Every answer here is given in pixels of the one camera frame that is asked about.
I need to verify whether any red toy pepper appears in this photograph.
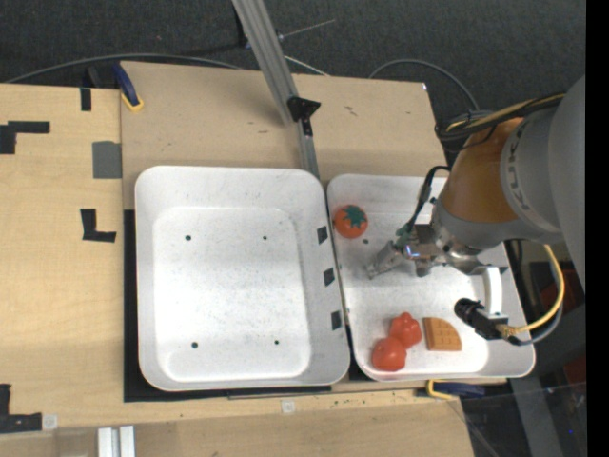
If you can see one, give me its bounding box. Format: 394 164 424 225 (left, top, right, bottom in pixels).
371 336 409 373
388 311 423 350

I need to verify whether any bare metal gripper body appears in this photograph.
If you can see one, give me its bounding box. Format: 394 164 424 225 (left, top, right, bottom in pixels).
402 224 482 269

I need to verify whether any thin black and white rod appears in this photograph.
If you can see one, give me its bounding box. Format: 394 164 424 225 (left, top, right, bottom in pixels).
324 186 354 340

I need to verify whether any brown cardboard board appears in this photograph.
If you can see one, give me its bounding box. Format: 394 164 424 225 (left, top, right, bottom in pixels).
118 60 510 397

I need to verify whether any orange tomato with green top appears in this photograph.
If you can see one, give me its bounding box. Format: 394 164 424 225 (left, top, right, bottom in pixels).
331 204 370 240

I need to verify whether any white plastic tray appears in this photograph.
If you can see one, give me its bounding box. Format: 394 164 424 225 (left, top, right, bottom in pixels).
134 165 352 393
325 173 538 384

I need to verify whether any brown waffle biscuit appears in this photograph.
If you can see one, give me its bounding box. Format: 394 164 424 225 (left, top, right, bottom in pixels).
422 316 463 353

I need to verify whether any black cylinder on white bracket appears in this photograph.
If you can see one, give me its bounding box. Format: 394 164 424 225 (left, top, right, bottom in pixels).
453 265 511 342

